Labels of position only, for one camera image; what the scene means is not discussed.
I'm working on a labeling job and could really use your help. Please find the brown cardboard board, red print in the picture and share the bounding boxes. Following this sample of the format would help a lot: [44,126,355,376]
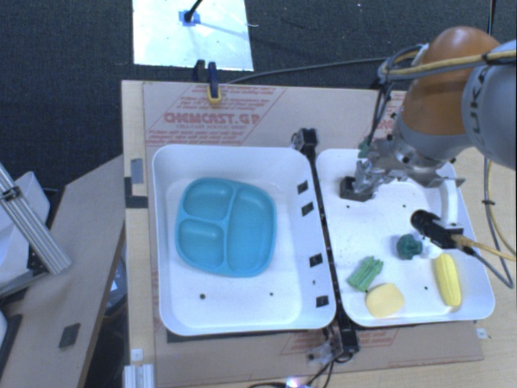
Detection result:
[142,80,485,376]

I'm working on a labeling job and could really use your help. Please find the yellow corn cob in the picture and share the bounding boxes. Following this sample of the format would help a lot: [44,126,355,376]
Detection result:
[434,253,463,308]

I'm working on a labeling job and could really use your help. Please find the yellow rounded biscuit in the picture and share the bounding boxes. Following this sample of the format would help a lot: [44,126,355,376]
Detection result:
[364,282,406,319]

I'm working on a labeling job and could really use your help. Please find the thin black rod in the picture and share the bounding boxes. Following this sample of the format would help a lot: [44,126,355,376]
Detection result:
[305,146,351,332]

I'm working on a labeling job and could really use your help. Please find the dark grey hollow cube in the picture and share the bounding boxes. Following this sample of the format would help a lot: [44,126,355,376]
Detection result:
[339,175,375,203]

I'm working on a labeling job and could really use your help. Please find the green broccoli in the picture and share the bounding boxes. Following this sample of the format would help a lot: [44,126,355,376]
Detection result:
[395,234,424,262]

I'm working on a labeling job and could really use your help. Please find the black cylinder on white bracket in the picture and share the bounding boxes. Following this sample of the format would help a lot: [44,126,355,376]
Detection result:
[410,175,465,251]

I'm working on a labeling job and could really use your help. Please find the green asparagus bundle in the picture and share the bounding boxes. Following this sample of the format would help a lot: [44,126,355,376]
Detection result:
[347,255,385,293]

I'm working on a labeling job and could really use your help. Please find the white plastic tray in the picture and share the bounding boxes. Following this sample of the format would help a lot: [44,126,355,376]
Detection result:
[315,147,496,328]
[150,143,338,337]

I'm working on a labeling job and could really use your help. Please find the black block with thin wires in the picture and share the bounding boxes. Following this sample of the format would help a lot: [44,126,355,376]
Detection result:
[338,324,361,356]
[291,127,321,154]

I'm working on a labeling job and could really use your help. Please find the blue divided plate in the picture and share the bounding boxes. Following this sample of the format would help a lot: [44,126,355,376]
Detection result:
[174,176,278,279]

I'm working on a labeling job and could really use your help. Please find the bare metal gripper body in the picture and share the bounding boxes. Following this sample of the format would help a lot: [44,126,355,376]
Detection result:
[366,140,465,188]

